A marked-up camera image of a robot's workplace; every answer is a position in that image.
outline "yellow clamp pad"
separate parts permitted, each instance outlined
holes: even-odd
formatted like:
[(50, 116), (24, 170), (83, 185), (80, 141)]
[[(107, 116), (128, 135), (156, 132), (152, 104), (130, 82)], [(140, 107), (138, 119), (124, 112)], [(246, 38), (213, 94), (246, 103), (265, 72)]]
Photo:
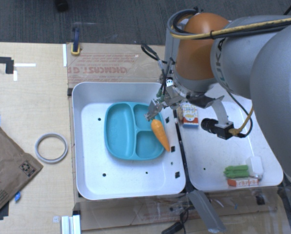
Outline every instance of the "yellow clamp pad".
[(78, 44), (78, 49), (76, 52), (73, 51), (74, 44), (72, 43), (71, 53), (73, 56), (79, 56), (80, 54), (80, 44)]

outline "brown paper bag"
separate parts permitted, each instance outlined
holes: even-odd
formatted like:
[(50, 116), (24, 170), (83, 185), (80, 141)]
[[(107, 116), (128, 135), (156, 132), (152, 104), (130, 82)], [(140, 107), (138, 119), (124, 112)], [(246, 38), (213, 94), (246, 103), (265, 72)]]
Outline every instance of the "brown paper bag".
[(0, 127), (0, 209), (42, 168)]

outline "white plastic tray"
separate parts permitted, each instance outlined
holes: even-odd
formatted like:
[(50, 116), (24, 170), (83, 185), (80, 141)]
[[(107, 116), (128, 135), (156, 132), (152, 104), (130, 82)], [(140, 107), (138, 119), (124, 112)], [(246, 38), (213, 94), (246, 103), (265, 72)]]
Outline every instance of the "white plastic tray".
[(104, 141), (106, 110), (115, 102), (150, 103), (159, 83), (83, 82), (73, 89), (76, 181), (79, 193), (89, 200), (134, 196), (173, 195), (185, 186), (183, 162), (173, 112), (165, 131), (174, 152), (151, 160), (123, 160), (111, 155)]
[[(229, 120), (234, 123), (235, 128), (243, 124), (246, 119), (245, 113), (222, 87), (217, 84), (207, 95), (211, 98), (225, 95), (223, 103)], [(235, 97), (249, 112), (252, 101)], [(252, 116), (253, 128), (246, 138), (232, 137), (224, 140), (201, 128), (204, 118), (217, 119), (213, 108), (198, 108), (197, 113), (198, 129), (184, 128), (180, 125), (189, 176), (191, 183), (197, 189), (205, 192), (239, 189), (227, 184), (223, 171), (230, 165), (245, 165), (246, 159), (250, 156), (260, 156), (264, 168), (263, 178), (257, 187), (276, 186), (282, 182), (283, 170), (265, 140), (254, 114)], [(249, 123), (242, 133), (246, 133), (248, 129)]]

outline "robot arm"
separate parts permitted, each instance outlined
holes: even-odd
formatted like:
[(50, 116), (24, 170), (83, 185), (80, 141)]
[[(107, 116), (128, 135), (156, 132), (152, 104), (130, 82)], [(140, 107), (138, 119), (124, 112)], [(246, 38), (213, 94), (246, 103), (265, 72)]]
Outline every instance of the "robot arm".
[[(181, 20), (186, 21), (182, 27)], [(187, 100), (200, 108), (213, 107), (217, 119), (204, 119), (204, 130), (224, 139), (236, 136), (223, 97), (205, 96), (219, 83), (229, 93), (252, 100), (257, 122), (291, 180), (291, 16), (229, 22), (185, 10), (171, 16), (167, 26), (165, 59), (176, 61), (162, 79), (163, 96), (151, 101), (145, 117), (150, 120), (163, 108), (176, 109)]]

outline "yellow cable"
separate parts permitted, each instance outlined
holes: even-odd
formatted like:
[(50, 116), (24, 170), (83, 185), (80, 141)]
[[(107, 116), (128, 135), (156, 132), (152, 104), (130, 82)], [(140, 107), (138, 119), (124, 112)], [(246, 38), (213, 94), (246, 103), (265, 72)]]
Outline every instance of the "yellow cable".
[(233, 33), (233, 32), (237, 32), (240, 30), (253, 29), (256, 27), (261, 27), (261, 26), (265, 26), (265, 25), (269, 25), (269, 24), (279, 24), (279, 23), (289, 22), (289, 21), (291, 21), (291, 18), (258, 22), (258, 23), (251, 23), (251, 24), (241, 25), (241, 26), (237, 26), (237, 27), (233, 27), (233, 28), (212, 31), (211, 33), (209, 32), (209, 33), (204, 33), (204, 34), (187, 35), (187, 36), (179, 36), (179, 35), (176, 35), (174, 33), (170, 33), (170, 34), (174, 38), (177, 38), (177, 39), (183, 39), (183, 40), (200, 39), (200, 38), (210, 37), (211, 35), (214, 37), (214, 36), (221, 35), (221, 34)]
[(252, 116), (252, 113), (253, 113), (253, 107), (252, 107), (251, 111), (249, 112), (249, 114), (247, 115), (247, 118), (245, 119), (243, 125), (240, 128), (232, 128), (232, 129), (230, 129), (229, 133), (232, 134), (233, 136), (238, 135), (244, 129), (244, 127), (246, 126), (247, 122), (249, 121), (249, 119)]

